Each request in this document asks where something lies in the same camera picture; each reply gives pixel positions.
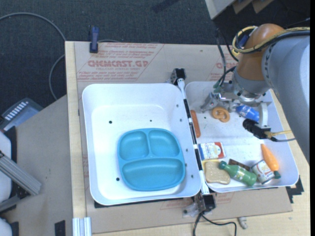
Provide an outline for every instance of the spam can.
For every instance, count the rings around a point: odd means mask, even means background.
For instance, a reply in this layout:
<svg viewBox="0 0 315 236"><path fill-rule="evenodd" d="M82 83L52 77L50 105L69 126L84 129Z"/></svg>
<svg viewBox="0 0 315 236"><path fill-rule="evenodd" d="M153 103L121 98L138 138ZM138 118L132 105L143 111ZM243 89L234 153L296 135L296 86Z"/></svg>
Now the spam can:
<svg viewBox="0 0 315 236"><path fill-rule="evenodd" d="M269 168L265 160L261 160L252 166L252 172L257 175L257 180L262 184L275 177L273 171Z"/></svg>

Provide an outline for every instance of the blue object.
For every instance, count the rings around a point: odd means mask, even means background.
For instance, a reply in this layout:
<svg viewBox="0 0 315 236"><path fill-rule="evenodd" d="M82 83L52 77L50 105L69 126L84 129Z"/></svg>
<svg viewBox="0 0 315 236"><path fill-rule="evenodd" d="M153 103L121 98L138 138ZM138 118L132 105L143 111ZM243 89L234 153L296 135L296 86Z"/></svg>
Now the blue object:
<svg viewBox="0 0 315 236"><path fill-rule="evenodd" d="M90 32L90 53L98 53L98 43L97 43L97 39L98 39L98 34L99 34L99 28L94 26L92 27L92 30Z"/></svg>
<svg viewBox="0 0 315 236"><path fill-rule="evenodd" d="M247 105L239 105L236 107L236 112L239 113L242 117L246 119L251 119L256 122L259 121L259 112L256 111L254 108L247 106Z"/></svg>
<svg viewBox="0 0 315 236"><path fill-rule="evenodd" d="M177 138L168 130L146 128L123 134L118 163L125 184L137 191L158 191L180 184L185 161Z"/></svg>

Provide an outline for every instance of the blue plate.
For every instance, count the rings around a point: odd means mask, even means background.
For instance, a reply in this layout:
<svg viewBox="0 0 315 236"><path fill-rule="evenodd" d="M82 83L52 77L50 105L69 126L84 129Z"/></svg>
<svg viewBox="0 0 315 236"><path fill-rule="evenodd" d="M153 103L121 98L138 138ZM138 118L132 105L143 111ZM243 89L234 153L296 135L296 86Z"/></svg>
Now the blue plate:
<svg viewBox="0 0 315 236"><path fill-rule="evenodd" d="M177 138L166 129L136 129L118 141L118 163L127 186L158 191L180 184L185 161Z"/></svg>

